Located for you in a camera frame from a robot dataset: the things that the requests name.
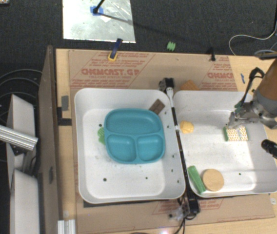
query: metal sheet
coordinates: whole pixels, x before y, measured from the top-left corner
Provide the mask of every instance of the metal sheet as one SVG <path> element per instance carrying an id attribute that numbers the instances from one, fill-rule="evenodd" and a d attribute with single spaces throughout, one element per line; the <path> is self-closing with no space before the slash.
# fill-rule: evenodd
<path id="1" fill-rule="evenodd" d="M 62 0 L 64 39 L 135 43 L 130 0 L 105 0 L 93 15 L 91 7 L 100 0 Z"/>

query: blue and yellow clip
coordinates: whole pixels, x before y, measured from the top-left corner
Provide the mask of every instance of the blue and yellow clip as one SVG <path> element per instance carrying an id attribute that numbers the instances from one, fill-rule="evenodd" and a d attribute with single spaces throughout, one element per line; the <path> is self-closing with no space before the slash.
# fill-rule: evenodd
<path id="1" fill-rule="evenodd" d="M 109 53 L 109 56 L 108 56 L 109 61 L 115 61 L 117 59 L 117 56 L 118 56 L 117 51 L 120 48 L 121 44 L 122 44 L 122 39 L 118 38 L 113 50 Z"/>

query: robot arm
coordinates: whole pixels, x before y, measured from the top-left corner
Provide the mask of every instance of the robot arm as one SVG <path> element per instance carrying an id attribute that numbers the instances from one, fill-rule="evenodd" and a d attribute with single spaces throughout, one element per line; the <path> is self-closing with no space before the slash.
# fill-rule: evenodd
<path id="1" fill-rule="evenodd" d="M 241 124 L 261 122 L 270 129 L 277 129 L 277 52 L 264 54 L 261 59 L 276 58 L 269 68 L 268 72 L 264 75 L 263 71 L 259 68 L 254 69 L 249 76 L 249 83 L 246 89 L 248 93 L 254 78 L 262 78 L 262 81 L 254 91 L 253 99 L 250 102 L 245 102 L 245 96 L 235 106 L 236 110 L 231 113 L 229 118 L 228 127 L 237 128 Z M 271 153 L 277 158 L 277 144 L 264 140 L 262 143 L 263 149 Z"/>

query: tan circle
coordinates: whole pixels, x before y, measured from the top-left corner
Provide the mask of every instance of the tan circle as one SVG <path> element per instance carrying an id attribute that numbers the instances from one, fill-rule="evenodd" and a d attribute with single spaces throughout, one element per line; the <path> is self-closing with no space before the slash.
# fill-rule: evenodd
<path id="1" fill-rule="evenodd" d="M 202 176 L 202 182 L 206 189 L 216 192 L 224 186 L 224 178 L 222 174 L 216 169 L 208 169 Z"/>

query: white cable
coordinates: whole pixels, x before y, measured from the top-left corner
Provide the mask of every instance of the white cable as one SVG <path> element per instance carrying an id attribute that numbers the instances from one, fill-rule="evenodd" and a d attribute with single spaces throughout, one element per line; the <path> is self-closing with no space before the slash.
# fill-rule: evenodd
<path id="1" fill-rule="evenodd" d="M 269 38 L 271 38 L 271 37 L 276 33 L 276 29 L 277 29 L 277 19 L 276 19 L 275 28 L 274 28 L 273 32 L 272 32 L 268 37 L 266 37 L 266 38 L 259 38 L 259 37 L 249 36 L 249 35 L 236 35 L 236 36 L 231 37 L 231 39 L 230 39 L 229 42 L 228 42 L 228 46 L 229 46 L 229 48 L 230 48 L 232 54 L 233 54 L 234 56 L 236 56 L 236 54 L 234 53 L 234 51 L 233 51 L 233 49 L 232 49 L 232 47 L 231 47 L 231 41 L 232 41 L 234 38 L 236 38 L 236 37 L 248 37 L 248 38 L 257 39 L 257 40 L 268 40 Z"/>

